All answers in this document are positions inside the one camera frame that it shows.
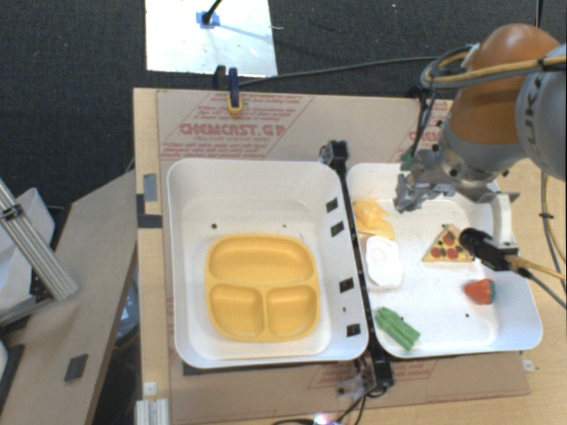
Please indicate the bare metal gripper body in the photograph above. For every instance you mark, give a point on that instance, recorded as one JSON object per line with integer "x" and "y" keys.
{"x": 447, "y": 171}

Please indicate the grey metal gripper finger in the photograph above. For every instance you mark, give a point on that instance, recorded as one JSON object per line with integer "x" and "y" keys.
{"x": 403, "y": 195}
{"x": 427, "y": 194}

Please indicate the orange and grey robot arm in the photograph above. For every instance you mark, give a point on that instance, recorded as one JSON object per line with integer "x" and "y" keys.
{"x": 491, "y": 104}

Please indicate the yellow toy cheese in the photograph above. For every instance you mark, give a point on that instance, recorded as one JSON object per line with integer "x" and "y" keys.
{"x": 371, "y": 217}

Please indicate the toy pizza slice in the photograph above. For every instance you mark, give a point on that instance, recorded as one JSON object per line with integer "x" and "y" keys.
{"x": 445, "y": 250}

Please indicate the white toy fried egg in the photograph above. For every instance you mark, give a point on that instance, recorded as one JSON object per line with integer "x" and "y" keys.
{"x": 383, "y": 264}

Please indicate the thin black rod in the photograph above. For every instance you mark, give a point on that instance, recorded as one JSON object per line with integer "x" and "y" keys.
{"x": 361, "y": 264}

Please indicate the red toy strawberry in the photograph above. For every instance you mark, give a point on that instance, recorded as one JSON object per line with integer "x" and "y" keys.
{"x": 478, "y": 291}

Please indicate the white plastic tray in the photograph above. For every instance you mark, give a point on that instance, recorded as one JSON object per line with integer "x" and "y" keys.
{"x": 248, "y": 197}
{"x": 443, "y": 308}

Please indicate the green toy beans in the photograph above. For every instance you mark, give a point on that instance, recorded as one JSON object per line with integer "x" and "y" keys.
{"x": 396, "y": 328}

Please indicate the brown cardboard board, red print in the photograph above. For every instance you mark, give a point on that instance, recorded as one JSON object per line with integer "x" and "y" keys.
{"x": 274, "y": 122}

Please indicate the yellow divided plate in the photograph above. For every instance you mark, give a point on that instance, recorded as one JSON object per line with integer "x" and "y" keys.
{"x": 261, "y": 286}

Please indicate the black cylinder on white bracket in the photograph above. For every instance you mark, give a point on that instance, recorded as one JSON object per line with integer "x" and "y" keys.
{"x": 480, "y": 244}

